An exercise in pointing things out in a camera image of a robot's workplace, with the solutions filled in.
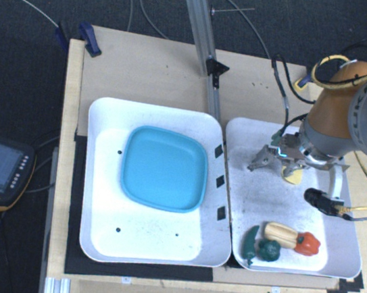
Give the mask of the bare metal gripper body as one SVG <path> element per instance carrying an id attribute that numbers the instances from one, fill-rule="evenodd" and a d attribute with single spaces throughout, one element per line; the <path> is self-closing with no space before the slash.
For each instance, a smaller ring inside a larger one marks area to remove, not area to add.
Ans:
<path id="1" fill-rule="evenodd" d="M 303 167 L 325 169 L 336 161 L 335 157 L 321 153 L 308 138 L 297 133 L 276 132 L 271 139 L 270 151 L 282 162 Z"/>

